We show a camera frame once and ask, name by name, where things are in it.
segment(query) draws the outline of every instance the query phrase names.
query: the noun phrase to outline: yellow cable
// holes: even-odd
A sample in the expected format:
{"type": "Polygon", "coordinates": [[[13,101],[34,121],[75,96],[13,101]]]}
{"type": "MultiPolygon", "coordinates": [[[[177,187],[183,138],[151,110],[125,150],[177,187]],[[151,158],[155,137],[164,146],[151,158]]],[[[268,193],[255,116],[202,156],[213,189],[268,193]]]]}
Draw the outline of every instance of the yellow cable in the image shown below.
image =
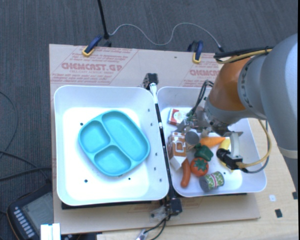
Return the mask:
{"type": "Polygon", "coordinates": [[[241,55],[236,56],[236,57],[231,57],[231,58],[226,59],[226,60],[216,59],[216,62],[218,64],[226,64],[226,63],[240,61],[240,60],[243,60],[245,58],[256,56],[256,55],[267,54],[271,51],[272,51],[272,49],[257,50],[257,51],[241,54],[241,55]]]}
{"type": "Polygon", "coordinates": [[[264,124],[261,122],[261,120],[258,120],[260,125],[262,126],[262,129],[264,130],[265,132],[265,135],[266,135],[266,138],[267,138],[267,141],[268,141],[268,144],[269,144],[269,148],[268,148],[268,151],[267,153],[265,154],[265,156],[263,158],[261,158],[260,160],[256,161],[256,162],[252,162],[252,163],[243,163],[243,162],[237,162],[236,165],[239,167],[239,168],[247,168],[247,167],[250,167],[250,166],[255,166],[259,163],[262,163],[264,160],[267,159],[267,157],[270,155],[271,153],[271,149],[272,149],[272,142],[271,142],[271,138],[270,138],[270,135],[266,129],[266,127],[264,126],[264,124]]]}

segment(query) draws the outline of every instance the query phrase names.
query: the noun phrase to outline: black electronic device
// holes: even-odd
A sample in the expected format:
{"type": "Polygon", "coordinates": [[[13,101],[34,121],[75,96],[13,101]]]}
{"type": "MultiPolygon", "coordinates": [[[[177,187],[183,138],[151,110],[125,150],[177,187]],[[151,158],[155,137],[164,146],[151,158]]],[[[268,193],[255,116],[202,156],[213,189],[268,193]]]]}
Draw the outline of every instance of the black electronic device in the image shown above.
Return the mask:
{"type": "MultiPolygon", "coordinates": [[[[18,240],[40,240],[40,227],[53,224],[52,185],[46,184],[38,190],[22,196],[7,208],[9,224],[18,240]]],[[[76,240],[79,235],[62,235],[63,240],[76,240]]]]}

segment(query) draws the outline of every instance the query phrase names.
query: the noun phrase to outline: blue divided plate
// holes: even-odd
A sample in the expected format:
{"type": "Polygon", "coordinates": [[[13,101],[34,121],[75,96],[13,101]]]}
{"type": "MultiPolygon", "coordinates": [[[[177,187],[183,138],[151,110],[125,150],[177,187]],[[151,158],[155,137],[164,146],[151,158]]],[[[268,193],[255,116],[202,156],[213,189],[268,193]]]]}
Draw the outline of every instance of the blue divided plate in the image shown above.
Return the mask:
{"type": "Polygon", "coordinates": [[[150,144],[125,113],[110,110],[87,122],[78,140],[84,153],[105,175],[120,176],[142,163],[150,144]]]}

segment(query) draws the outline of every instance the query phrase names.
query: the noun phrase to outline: green pepper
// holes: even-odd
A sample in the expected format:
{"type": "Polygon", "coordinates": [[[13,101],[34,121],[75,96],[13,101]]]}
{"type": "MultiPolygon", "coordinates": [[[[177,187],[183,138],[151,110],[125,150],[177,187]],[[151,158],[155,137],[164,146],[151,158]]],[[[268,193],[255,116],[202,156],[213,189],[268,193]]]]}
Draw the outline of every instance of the green pepper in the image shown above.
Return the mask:
{"type": "Polygon", "coordinates": [[[196,152],[194,153],[195,158],[203,158],[207,161],[210,161],[214,156],[214,153],[206,145],[201,145],[200,143],[195,145],[194,148],[196,152]]]}

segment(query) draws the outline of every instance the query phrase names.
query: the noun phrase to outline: sausage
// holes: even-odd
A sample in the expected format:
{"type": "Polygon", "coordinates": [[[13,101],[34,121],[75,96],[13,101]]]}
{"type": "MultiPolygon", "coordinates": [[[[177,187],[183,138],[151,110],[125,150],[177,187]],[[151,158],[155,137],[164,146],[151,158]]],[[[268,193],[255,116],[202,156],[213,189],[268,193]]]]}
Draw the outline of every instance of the sausage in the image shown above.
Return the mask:
{"type": "Polygon", "coordinates": [[[182,163],[182,180],[181,180],[181,187],[185,188],[188,186],[189,181],[190,181],[190,176],[191,176],[191,171],[190,171],[190,163],[188,158],[186,158],[183,163],[182,163]]]}

